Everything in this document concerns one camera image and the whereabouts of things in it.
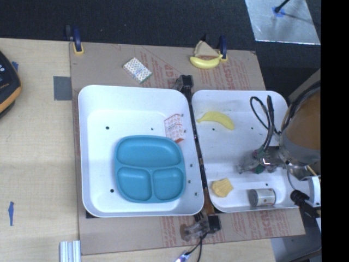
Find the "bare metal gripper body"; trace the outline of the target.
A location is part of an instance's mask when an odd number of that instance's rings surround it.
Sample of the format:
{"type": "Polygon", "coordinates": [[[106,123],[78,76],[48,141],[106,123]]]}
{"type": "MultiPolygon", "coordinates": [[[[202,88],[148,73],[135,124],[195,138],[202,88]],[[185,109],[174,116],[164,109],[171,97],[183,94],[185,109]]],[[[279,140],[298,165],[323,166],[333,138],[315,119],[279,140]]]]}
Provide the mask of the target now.
{"type": "Polygon", "coordinates": [[[285,168],[290,163],[288,151],[281,146],[269,146],[260,159],[261,165],[267,168],[285,168]]]}

